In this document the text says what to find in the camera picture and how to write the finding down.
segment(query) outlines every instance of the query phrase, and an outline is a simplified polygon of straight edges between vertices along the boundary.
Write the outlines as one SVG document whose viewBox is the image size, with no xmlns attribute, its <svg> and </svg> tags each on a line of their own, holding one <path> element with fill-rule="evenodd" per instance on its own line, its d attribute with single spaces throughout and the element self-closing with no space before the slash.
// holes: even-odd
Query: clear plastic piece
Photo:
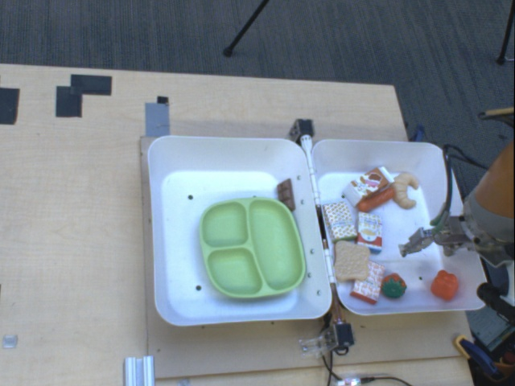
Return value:
<svg viewBox="0 0 515 386">
<path fill-rule="evenodd" d="M 328 351 L 338 346 L 334 326 L 320 332 L 320 335 L 312 339 L 300 339 L 300 347 L 304 357 L 319 358 Z"/>
</svg>

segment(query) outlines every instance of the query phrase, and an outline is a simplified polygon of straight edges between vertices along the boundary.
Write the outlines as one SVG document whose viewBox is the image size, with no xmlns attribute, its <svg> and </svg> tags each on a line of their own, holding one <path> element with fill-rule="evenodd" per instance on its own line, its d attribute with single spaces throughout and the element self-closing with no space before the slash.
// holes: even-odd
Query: tripod leg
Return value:
<svg viewBox="0 0 515 386">
<path fill-rule="evenodd" d="M 513 5 L 515 4 L 515 0 L 512 0 L 512 6 L 509 11 L 508 24 L 506 25 L 505 39 L 502 42 L 501 53 L 499 57 L 497 57 L 498 64 L 504 64 L 506 61 L 506 50 L 508 49 L 509 43 L 509 35 L 512 32 L 512 24 L 513 24 Z"/>
<path fill-rule="evenodd" d="M 249 20 L 247 20 L 247 23 L 241 28 L 240 32 L 237 34 L 237 36 L 234 38 L 233 42 L 230 43 L 225 49 L 224 49 L 224 56 L 230 57 L 233 54 L 233 49 L 238 44 L 238 42 L 241 40 L 243 35 L 247 32 L 247 30 L 252 26 L 252 23 L 254 23 L 254 20 L 258 18 L 258 15 L 262 12 L 262 10 L 265 8 L 266 4 L 269 0 L 263 0 L 261 3 L 259 3 L 259 6 L 257 9 L 253 12 L 253 14 L 250 16 Z"/>
</svg>

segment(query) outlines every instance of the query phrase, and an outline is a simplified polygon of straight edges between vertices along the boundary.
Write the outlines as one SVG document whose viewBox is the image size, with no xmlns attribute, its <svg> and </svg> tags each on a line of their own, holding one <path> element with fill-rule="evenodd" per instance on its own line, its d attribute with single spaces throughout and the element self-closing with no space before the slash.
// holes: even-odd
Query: sausage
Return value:
<svg viewBox="0 0 515 386">
<path fill-rule="evenodd" d="M 380 191 L 376 195 L 361 200 L 357 204 L 356 208 L 359 211 L 364 211 L 366 213 L 372 209 L 375 209 L 376 207 L 381 206 L 383 203 L 386 203 L 388 200 L 392 199 L 394 195 L 395 192 L 393 188 L 387 187 L 385 190 Z"/>
</svg>

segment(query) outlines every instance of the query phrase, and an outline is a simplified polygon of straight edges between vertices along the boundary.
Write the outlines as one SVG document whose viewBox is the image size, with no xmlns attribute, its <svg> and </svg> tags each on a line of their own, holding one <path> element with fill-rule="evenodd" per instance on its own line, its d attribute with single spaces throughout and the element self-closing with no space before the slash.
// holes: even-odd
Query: green divided tray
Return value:
<svg viewBox="0 0 515 386">
<path fill-rule="evenodd" d="M 212 205 L 200 219 L 200 244 L 212 284 L 234 298 L 285 293 L 306 272 L 295 219 L 275 199 L 233 199 Z"/>
</svg>

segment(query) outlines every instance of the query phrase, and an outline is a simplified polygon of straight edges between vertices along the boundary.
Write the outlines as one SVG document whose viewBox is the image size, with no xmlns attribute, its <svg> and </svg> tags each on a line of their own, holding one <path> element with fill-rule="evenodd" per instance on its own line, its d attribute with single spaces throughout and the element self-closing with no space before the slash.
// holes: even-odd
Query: wooden table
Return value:
<svg viewBox="0 0 515 386">
<path fill-rule="evenodd" d="M 84 95 L 82 118 L 56 117 L 56 86 L 69 86 L 71 74 L 112 76 L 111 96 Z M 296 118 L 309 118 L 315 140 L 406 140 L 394 88 L 385 85 L 0 65 L 0 87 L 20 89 L 16 123 L 0 125 L 0 336 L 19 339 L 16 348 L 0 349 L 0 384 L 121 385 L 124 358 L 149 353 L 145 103 L 169 98 L 173 134 L 284 138 Z M 336 361 L 342 376 L 472 384 L 451 344 L 457 334 L 470 335 L 464 313 L 349 319 L 356 345 L 349 359 Z M 183 369 L 157 384 L 327 379 L 319 360 L 301 360 L 297 350 L 275 364 L 262 357 L 270 351 L 259 350 L 233 373 L 237 365 L 223 353 L 168 347 L 183 347 L 178 353 L 189 364 L 176 362 Z M 156 361 L 156 374 L 162 366 Z"/>
</svg>

